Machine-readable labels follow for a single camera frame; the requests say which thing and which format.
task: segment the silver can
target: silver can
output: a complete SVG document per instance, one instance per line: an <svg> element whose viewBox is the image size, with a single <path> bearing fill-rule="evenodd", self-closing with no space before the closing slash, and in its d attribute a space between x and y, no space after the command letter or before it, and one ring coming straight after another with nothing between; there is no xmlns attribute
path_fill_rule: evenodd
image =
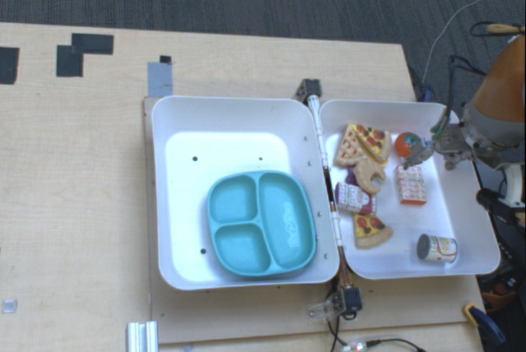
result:
<svg viewBox="0 0 526 352"><path fill-rule="evenodd" d="M453 238L422 234L417 242L417 255L422 260L451 263L457 252L457 242Z"/></svg>

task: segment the clear plastic piece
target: clear plastic piece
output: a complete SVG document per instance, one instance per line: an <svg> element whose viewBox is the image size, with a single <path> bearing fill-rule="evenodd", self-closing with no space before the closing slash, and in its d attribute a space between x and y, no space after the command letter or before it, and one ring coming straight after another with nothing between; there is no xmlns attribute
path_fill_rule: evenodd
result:
<svg viewBox="0 0 526 352"><path fill-rule="evenodd" d="M334 292L322 303L307 305L309 324L328 322L345 311L344 293L341 289Z"/></svg>

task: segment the light wood tabletop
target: light wood tabletop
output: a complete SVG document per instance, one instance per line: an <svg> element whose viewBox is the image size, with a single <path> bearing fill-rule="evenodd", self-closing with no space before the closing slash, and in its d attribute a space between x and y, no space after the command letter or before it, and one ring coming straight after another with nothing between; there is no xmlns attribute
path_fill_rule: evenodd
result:
<svg viewBox="0 0 526 352"><path fill-rule="evenodd" d="M113 54L57 77L73 33L113 35ZM161 350L330 350L306 312L326 285L183 292L150 280L147 63L172 58L175 95L288 99L312 78L322 100L414 101L401 46L2 23L0 47L20 49L15 84L0 85L0 301L18 303L0 313L0 350L123 351L127 324L152 318ZM474 276L355 283L364 309L344 340L482 350L462 314L482 308Z"/></svg>

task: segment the toy pizza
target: toy pizza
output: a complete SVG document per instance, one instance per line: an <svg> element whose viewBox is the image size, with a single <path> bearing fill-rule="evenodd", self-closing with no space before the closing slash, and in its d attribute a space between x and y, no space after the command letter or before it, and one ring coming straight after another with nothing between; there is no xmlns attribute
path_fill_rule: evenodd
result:
<svg viewBox="0 0 526 352"><path fill-rule="evenodd" d="M389 153L391 152L391 135L389 132L372 127L364 127L360 124L353 124L351 128L356 138L376 162L383 164L389 159Z"/></svg>
<svg viewBox="0 0 526 352"><path fill-rule="evenodd" d="M353 220L356 248L375 247L387 241L393 234L393 230L375 215L353 213Z"/></svg>
<svg viewBox="0 0 526 352"><path fill-rule="evenodd" d="M340 166L352 166L360 160L366 159L365 152L360 142L355 137L351 124L345 128L344 138L339 145L335 157L335 164Z"/></svg>

